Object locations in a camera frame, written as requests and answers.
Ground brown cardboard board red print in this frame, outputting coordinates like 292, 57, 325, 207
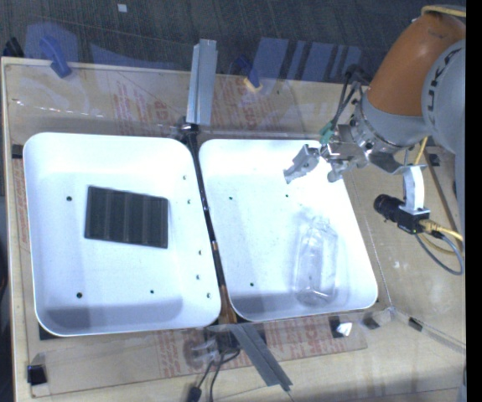
8, 67, 370, 379

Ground black ribbed rectangular panel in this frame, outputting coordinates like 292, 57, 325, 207
83, 184, 170, 250

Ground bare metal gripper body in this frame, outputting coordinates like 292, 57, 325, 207
319, 111, 386, 172

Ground black cylinder on white bracket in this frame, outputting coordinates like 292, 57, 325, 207
373, 163, 432, 235

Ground white plastic tray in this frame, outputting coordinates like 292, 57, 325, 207
197, 137, 380, 323
22, 131, 222, 338

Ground clear plastic bottle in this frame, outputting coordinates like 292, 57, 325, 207
292, 209, 340, 308

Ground black block with thin wires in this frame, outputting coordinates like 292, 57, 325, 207
205, 327, 242, 354

